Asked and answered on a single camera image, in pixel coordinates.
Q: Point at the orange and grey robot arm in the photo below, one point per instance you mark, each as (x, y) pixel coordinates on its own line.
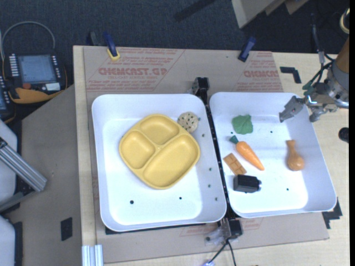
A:
(342, 57)

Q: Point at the brown chicken drumstick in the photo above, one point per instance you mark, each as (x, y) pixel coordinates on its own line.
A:
(295, 159)

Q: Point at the white plastic tray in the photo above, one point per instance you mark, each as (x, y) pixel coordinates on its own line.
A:
(155, 209)
(277, 195)

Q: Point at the yellow divided plate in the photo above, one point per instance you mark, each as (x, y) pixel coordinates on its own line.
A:
(166, 159)

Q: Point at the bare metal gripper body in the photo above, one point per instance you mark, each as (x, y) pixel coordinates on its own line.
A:
(328, 96)

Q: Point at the black cylinder on white bracket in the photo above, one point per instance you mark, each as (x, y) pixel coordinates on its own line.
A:
(344, 134)

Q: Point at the black box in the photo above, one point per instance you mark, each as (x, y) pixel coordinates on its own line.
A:
(245, 183)

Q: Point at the brown cardboard board red print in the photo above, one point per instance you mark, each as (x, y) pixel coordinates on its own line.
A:
(144, 73)

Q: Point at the beige chocolate chip biscuit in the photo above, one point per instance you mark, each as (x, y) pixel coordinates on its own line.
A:
(188, 121)

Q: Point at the orange waffle biscuit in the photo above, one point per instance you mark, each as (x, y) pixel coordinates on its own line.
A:
(234, 164)

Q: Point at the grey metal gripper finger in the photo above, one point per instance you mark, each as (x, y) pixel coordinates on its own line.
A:
(316, 115)
(291, 108)

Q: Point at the orange carrot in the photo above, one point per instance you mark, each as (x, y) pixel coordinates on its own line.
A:
(248, 153)

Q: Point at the green lettuce leaf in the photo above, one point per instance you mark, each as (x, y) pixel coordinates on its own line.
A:
(242, 124)

